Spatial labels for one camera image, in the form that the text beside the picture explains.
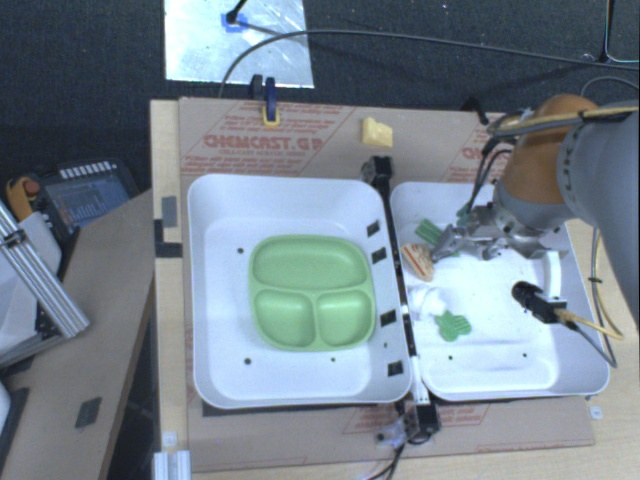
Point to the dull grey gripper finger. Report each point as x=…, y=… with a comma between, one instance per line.
x=456, y=232
x=447, y=249

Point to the white plastic tray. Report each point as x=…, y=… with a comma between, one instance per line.
x=225, y=293
x=500, y=358

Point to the green ridged toy vegetable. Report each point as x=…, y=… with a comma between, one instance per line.
x=426, y=231

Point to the white lumpy toy food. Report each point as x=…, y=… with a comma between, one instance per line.
x=425, y=302

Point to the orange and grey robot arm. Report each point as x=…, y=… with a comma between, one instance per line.
x=595, y=168

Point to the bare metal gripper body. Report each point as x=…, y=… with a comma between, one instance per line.
x=505, y=233

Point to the green toy broccoli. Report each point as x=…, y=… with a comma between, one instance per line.
x=452, y=325

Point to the thin black and white rod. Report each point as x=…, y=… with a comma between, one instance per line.
x=402, y=293

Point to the yellow cheese wedge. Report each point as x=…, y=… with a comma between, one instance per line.
x=376, y=132

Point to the beige striped toy shell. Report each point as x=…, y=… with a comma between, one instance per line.
x=417, y=262

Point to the brown cardboard board red print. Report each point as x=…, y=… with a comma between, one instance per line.
x=310, y=438

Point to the green divided plate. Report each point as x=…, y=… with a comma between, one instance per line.
x=310, y=293

